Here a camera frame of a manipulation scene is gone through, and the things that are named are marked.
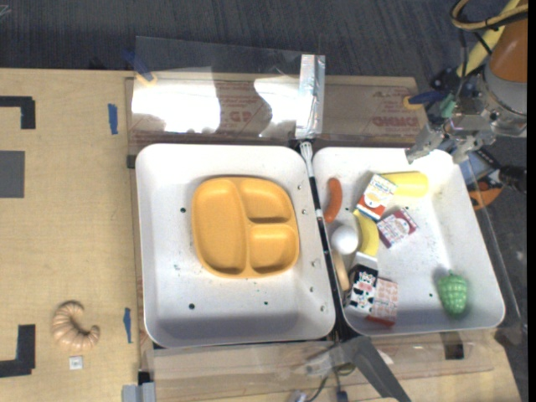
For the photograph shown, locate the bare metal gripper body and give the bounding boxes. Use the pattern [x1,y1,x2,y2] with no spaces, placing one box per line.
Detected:
[441,111,528,142]

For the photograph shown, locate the yellow rounded toy block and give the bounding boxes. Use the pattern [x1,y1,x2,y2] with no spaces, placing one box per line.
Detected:
[380,170,430,199]

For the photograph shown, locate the brown cardboard board red print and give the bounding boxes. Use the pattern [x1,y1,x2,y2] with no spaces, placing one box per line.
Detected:
[124,75,510,387]

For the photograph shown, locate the orange and white carton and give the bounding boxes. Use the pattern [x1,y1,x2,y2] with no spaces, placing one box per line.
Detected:
[355,173,399,222]

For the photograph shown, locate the white plastic tray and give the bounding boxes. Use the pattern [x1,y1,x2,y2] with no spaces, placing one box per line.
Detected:
[134,142,338,348]
[312,146,507,338]

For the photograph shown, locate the maroon and white carton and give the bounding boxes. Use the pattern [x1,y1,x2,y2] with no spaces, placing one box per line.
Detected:
[376,208,420,250]

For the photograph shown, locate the orange toy sausage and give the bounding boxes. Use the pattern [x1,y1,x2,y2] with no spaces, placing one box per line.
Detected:
[322,177,344,224]

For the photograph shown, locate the yellow banana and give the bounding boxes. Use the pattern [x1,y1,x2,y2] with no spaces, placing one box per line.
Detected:
[352,208,381,258]

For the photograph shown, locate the white ball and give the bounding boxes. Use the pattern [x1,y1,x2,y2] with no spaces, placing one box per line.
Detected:
[330,224,360,256]

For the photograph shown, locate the green grapes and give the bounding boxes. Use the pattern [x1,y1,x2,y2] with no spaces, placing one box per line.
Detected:
[436,270,470,317]

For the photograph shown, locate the black and white cow carton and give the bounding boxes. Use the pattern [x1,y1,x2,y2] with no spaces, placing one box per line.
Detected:
[343,252,379,315]

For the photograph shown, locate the orange patterned white carton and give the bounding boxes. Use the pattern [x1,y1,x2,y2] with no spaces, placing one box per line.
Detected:
[365,276,399,327]

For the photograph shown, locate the orange divided plate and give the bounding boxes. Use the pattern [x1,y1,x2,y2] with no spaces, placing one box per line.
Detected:
[190,175,302,280]

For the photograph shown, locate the tan toy croissant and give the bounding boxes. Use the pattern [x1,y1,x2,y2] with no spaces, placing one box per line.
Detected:
[50,300,102,353]

